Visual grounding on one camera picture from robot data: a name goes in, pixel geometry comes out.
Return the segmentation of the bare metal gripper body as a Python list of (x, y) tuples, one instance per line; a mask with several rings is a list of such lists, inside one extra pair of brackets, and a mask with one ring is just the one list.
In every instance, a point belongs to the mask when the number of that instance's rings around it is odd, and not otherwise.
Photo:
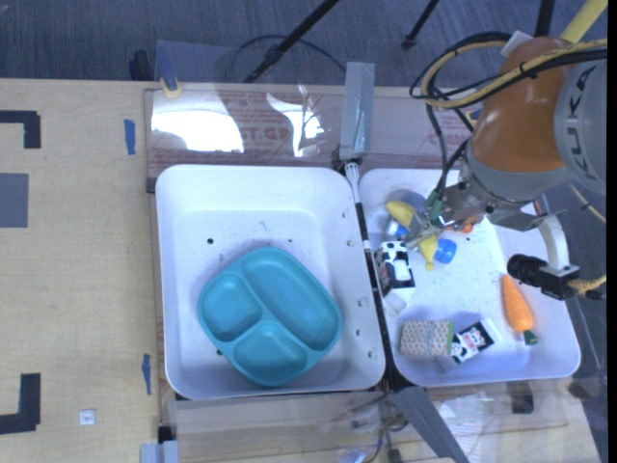
[(467, 181), (447, 185), (439, 180), (416, 211), (416, 221), (422, 230), (463, 230), (481, 222), (484, 209), (485, 205), (474, 196)]

